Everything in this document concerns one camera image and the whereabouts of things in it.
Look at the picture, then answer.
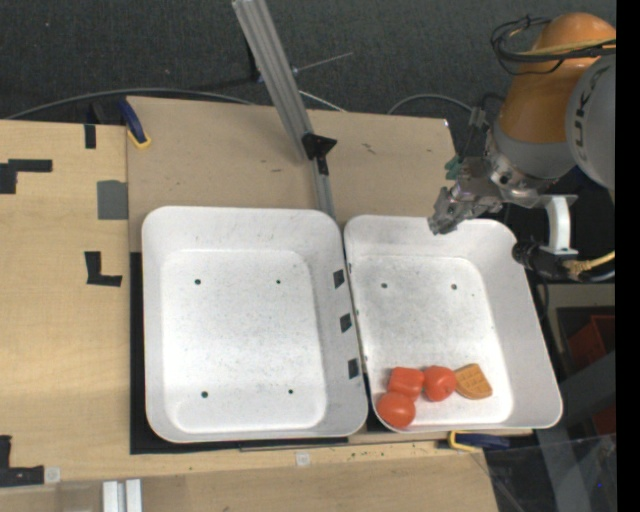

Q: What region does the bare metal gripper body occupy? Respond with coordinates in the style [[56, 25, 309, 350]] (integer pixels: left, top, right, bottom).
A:
[[448, 149, 552, 219]]

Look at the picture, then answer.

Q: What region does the white plastic tray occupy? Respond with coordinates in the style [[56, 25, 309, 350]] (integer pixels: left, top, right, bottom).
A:
[[140, 204, 370, 445], [342, 213, 565, 435]]

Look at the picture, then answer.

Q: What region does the orange toy waffle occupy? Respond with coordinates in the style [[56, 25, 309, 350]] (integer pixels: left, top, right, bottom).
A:
[[452, 362, 494, 401]]

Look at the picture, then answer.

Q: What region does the red toy apple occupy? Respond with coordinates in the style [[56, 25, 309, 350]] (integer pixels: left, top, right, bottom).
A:
[[422, 364, 458, 403]]

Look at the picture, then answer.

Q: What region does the red toy pepper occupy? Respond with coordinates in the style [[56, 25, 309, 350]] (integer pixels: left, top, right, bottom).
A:
[[386, 366, 426, 400]]

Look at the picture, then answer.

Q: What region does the red toy tomato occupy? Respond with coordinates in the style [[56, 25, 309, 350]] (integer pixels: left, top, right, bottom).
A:
[[375, 390, 418, 430]]

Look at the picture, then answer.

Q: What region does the black cylinder on white bracket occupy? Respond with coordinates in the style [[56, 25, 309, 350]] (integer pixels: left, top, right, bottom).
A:
[[510, 194, 581, 281]]

